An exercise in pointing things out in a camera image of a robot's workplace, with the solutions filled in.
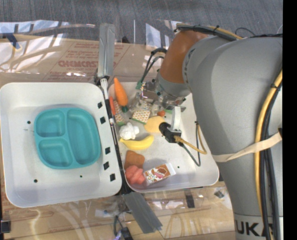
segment duct tape strip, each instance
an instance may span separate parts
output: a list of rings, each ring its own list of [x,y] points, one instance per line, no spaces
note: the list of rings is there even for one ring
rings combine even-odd
[[[214,154],[212,156],[213,156],[215,162],[225,163],[225,162],[231,161],[236,158],[240,158],[240,157],[250,154],[250,153],[256,153],[256,152],[260,152],[262,150],[269,149],[269,148],[273,147],[275,144],[279,143],[281,140],[282,140],[282,136],[281,136],[280,132],[277,132],[274,135],[272,135],[270,138],[253,143],[252,145],[249,145],[248,147],[243,148],[242,150],[240,150],[237,153],[218,154],[218,155]]]

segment toy carrot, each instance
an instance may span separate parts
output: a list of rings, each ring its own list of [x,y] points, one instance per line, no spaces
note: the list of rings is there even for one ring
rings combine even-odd
[[[114,88],[116,100],[118,104],[122,107],[122,111],[125,113],[129,110],[127,107],[129,100],[123,86],[116,77],[114,78]]]

